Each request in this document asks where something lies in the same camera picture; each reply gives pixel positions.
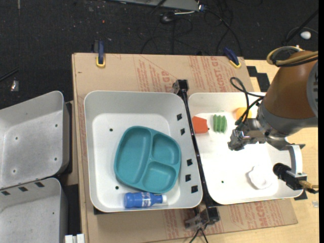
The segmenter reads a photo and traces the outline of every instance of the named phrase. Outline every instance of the cardboard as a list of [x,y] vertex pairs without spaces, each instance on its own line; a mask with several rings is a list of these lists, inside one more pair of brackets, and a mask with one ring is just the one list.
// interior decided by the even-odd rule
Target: cardboard
[[[153,242],[192,237],[184,221],[193,210],[138,211],[94,214],[89,196],[84,98],[94,90],[170,92],[177,79],[187,79],[189,93],[236,92],[229,83],[238,77],[253,91],[244,59],[235,69],[226,57],[106,54],[105,68],[96,66],[96,54],[72,55],[79,190],[82,230],[86,242]],[[243,231],[296,224],[290,199],[220,206],[221,221],[208,226],[206,234]]]

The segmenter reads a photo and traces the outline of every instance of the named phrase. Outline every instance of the white computer mouse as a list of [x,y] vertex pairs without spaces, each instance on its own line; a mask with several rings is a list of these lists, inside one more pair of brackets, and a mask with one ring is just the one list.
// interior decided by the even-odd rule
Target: white computer mouse
[[309,31],[303,31],[301,34],[300,34],[300,37],[303,38],[303,39],[310,39],[312,35],[310,34]]

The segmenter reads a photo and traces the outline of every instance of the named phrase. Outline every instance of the teal divided plate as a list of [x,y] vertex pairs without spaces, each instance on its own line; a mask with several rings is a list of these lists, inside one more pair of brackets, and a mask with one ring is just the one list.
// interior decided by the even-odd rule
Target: teal divided plate
[[114,171],[117,179],[134,188],[165,193],[175,185],[181,150],[170,136],[156,130],[128,128],[117,148]]

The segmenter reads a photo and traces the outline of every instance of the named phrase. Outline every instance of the black floor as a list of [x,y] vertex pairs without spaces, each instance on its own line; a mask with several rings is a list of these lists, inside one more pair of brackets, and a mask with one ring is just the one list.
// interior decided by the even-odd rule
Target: black floor
[[[0,78],[18,70],[0,81],[0,109],[53,90],[72,100],[71,54],[91,52],[95,39],[105,42],[106,53],[222,55],[227,46],[246,59],[265,59],[318,9],[319,0],[201,2],[212,13],[178,15],[176,24],[163,25],[160,14],[170,9],[162,7],[100,0],[0,0]],[[311,39],[296,35],[288,45],[316,51],[318,14],[306,27]],[[14,80],[19,81],[18,91],[11,91]]]

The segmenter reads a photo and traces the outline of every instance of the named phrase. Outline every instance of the blue water bottle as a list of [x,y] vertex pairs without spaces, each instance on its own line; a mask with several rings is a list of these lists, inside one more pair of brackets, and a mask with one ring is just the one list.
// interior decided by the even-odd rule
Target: blue water bottle
[[153,204],[164,204],[167,202],[165,194],[153,194],[151,192],[128,192],[124,195],[125,208],[145,208]]

